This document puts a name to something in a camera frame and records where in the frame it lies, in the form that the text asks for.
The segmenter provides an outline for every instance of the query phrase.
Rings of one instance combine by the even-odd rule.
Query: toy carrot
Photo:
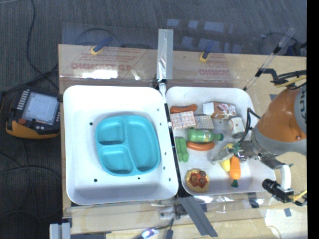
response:
[[[235,156],[230,158],[230,170],[229,170],[230,178],[234,179],[233,183],[231,184],[232,187],[238,187],[237,180],[241,176],[240,170],[240,162],[239,159]]]

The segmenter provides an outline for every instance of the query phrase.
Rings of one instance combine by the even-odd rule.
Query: wooden table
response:
[[[151,86],[156,73],[156,50],[109,48],[104,50],[104,62],[92,61],[90,47],[78,45],[59,45],[60,94],[72,85],[128,85]],[[128,57],[123,60],[123,53]],[[242,89],[266,60],[264,55],[211,54],[207,64],[199,61],[197,52],[173,53],[173,79],[168,87],[177,85],[232,87]],[[117,72],[117,80],[83,79],[83,73],[92,72],[94,67],[111,66]],[[277,56],[270,65],[278,75],[307,68],[306,57]],[[262,75],[256,85],[247,90],[255,112],[262,115],[271,95],[277,95],[283,88],[276,88],[270,81],[271,75]],[[65,180],[65,141],[63,103],[61,103],[61,144],[63,178],[63,212],[65,218],[72,218],[71,234],[105,233],[107,239],[132,239],[145,229],[164,226],[169,222],[173,200],[156,203],[114,203],[105,205],[73,206],[66,193]],[[293,163],[291,167],[292,188],[296,193],[307,188],[307,159],[305,156],[288,152],[279,156],[283,163]],[[275,171],[280,182],[280,173]],[[206,216],[211,221],[220,239],[238,238],[307,238],[308,211],[292,203],[283,204],[264,192],[256,195],[260,201],[258,208],[252,208],[247,194],[230,196],[232,201],[215,201],[207,204]],[[175,219],[172,226],[174,239],[201,237],[188,215]],[[165,238],[166,229],[153,238]]]

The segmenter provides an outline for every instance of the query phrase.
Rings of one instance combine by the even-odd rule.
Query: white sink basin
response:
[[[169,199],[178,180],[161,94],[148,87],[72,86],[63,96],[66,191],[78,205]],[[160,163],[149,173],[115,176],[103,169],[95,144],[102,120],[138,115],[153,125]]]
[[[203,114],[203,103],[211,101],[234,104],[237,115],[241,116],[244,125],[246,124],[247,108],[253,108],[252,101],[249,95],[236,88],[201,88],[201,87],[172,87],[166,93],[168,107],[172,106],[189,106],[197,105],[195,115]],[[260,192],[265,191],[262,187],[264,179],[268,178],[276,180],[275,173],[268,166],[259,160],[247,160],[240,163],[241,178],[238,180],[238,187],[232,187],[232,179],[220,165],[220,163],[212,164],[211,159],[217,156],[224,146],[228,143],[235,143],[239,139],[231,137],[230,128],[226,120],[212,119],[214,124],[214,133],[222,133],[224,139],[222,141],[214,141],[215,147],[208,151],[196,151],[187,148],[189,153],[188,162],[179,162],[179,170],[182,179],[182,184],[186,191],[192,195],[198,193],[191,191],[185,181],[185,176],[188,170],[198,168],[204,170],[210,179],[210,186],[207,192],[200,193],[203,196],[245,193],[245,192]],[[257,119],[251,116],[251,126],[257,123]],[[184,137],[187,139],[187,129],[176,129],[173,131],[174,137]],[[250,137],[250,132],[246,136],[246,140]]]

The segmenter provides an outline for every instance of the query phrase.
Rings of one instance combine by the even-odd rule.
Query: blue plastic plate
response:
[[[137,115],[102,120],[95,143],[103,169],[115,176],[141,175],[160,163],[160,147],[151,122]]]

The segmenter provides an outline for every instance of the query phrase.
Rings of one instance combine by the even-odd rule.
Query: green plastic bottle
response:
[[[210,141],[222,141],[224,135],[222,133],[213,133],[210,130],[194,129],[191,128],[187,132],[188,141],[193,142],[210,142]]]

